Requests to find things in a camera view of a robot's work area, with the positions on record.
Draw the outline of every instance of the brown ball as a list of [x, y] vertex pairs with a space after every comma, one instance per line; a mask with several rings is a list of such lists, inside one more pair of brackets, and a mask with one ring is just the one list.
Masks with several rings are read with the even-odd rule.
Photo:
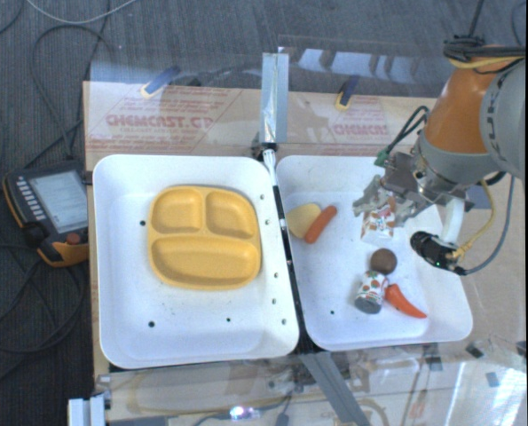
[[381, 274], [390, 274], [396, 269], [398, 260], [389, 249], [377, 249], [370, 258], [370, 269]]

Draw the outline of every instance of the yellow divided tray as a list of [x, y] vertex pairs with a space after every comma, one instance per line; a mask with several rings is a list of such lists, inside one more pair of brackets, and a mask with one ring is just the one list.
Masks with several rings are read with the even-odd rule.
[[259, 273], [262, 250], [254, 207], [234, 191], [180, 185], [154, 198], [147, 252], [155, 274], [181, 288], [240, 288]]

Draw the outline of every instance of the gray floor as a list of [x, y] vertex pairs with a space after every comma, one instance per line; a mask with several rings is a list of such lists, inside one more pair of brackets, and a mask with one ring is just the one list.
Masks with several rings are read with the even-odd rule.
[[[0, 30], [10, 24], [0, 33], [0, 185], [10, 170], [83, 159], [76, 126], [81, 84], [91, 59], [107, 55], [99, 34], [117, 46], [119, 66], [144, 61], [144, 51], [257, 58], [286, 40], [310, 37], [401, 43], [439, 55], [445, 40], [469, 32], [478, 0], [138, 0], [119, 10], [129, 0], [30, 1], [59, 20], [27, 0], [0, 0]], [[525, 44], [525, 2], [485, 0], [476, 34], [487, 43]], [[107, 18], [64, 22], [89, 20], [108, 8], [116, 10]], [[436, 97], [441, 73], [413, 92]], [[245, 86], [257, 86], [245, 79]], [[335, 92], [336, 85], [312, 87]], [[371, 94], [411, 91], [369, 82], [360, 87]], [[93, 388], [87, 267], [51, 269], [29, 251], [1, 247], [22, 242], [0, 191], [0, 425], [66, 424], [67, 399]]]

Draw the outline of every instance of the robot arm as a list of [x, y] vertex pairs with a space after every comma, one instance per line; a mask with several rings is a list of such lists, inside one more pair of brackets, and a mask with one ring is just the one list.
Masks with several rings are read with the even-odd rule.
[[411, 153], [389, 154], [378, 164], [384, 175], [353, 203], [357, 216], [393, 195], [397, 226], [432, 205], [444, 206], [441, 235], [416, 233], [411, 243], [428, 262], [451, 271], [463, 215], [474, 205], [469, 188], [507, 172], [520, 178], [525, 190], [525, 59], [472, 62], [484, 65], [455, 69]]

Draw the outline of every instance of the carrot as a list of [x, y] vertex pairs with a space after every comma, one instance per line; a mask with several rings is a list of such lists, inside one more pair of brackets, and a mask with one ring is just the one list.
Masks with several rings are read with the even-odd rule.
[[309, 226], [309, 229], [305, 233], [305, 241], [307, 243], [314, 243], [317, 241], [319, 235], [323, 232], [327, 224], [331, 219], [336, 215], [337, 209], [335, 205], [329, 205], [323, 209], [320, 214], [315, 218], [315, 220]]
[[418, 319], [425, 319], [427, 317], [425, 312], [421, 312], [419, 309], [409, 303], [398, 284], [390, 284], [386, 288], [385, 299], [396, 309], [402, 311], [408, 316], [416, 317]]

